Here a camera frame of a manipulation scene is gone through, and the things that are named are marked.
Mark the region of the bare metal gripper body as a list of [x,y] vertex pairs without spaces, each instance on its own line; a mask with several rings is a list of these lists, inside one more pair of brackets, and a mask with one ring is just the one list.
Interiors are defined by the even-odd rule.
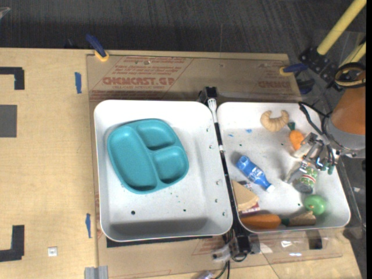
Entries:
[[310,149],[303,157],[302,162],[306,166],[315,167],[315,160],[318,156],[325,157],[325,167],[329,168],[332,165],[332,148],[330,144],[325,144],[323,141],[316,140],[310,144]]

